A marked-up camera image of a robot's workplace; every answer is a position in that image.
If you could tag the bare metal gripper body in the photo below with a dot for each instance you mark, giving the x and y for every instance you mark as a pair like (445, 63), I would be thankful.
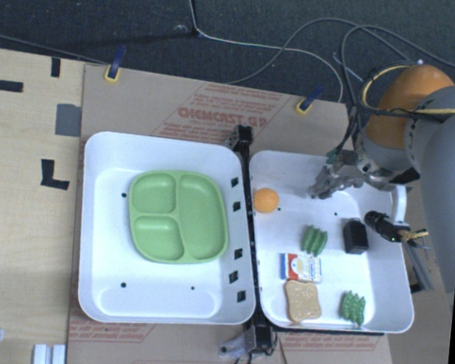
(352, 170)

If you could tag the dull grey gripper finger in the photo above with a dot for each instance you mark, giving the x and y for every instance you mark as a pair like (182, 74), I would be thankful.
(316, 189)
(329, 190)

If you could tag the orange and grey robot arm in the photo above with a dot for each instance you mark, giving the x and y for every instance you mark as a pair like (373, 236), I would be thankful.
(443, 131)

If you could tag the green pea pods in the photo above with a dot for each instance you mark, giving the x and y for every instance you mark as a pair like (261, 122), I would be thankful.
(314, 240)
(353, 307)

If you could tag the orange ball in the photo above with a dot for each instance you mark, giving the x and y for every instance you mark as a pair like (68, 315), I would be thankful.
(266, 200)

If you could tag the black box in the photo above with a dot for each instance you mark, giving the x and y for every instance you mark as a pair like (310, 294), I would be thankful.
(355, 236)

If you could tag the thin black rod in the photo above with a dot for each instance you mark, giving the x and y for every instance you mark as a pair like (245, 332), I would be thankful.
(252, 236)

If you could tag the white red blue carton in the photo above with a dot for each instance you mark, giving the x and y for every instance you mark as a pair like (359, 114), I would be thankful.
(301, 267)

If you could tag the white plastic tray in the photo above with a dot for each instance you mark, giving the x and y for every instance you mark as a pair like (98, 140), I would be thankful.
(334, 277)
(111, 286)

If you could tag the tan bread slice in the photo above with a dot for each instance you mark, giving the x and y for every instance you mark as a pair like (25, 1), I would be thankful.
(302, 301)

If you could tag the green divided plate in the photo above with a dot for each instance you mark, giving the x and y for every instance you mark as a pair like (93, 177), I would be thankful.
(178, 217)

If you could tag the brown cardboard board red print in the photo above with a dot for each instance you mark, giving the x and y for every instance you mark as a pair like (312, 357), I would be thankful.
(147, 100)

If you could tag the black cylinder on white bracket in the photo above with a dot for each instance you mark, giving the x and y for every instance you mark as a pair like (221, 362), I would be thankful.
(384, 224)

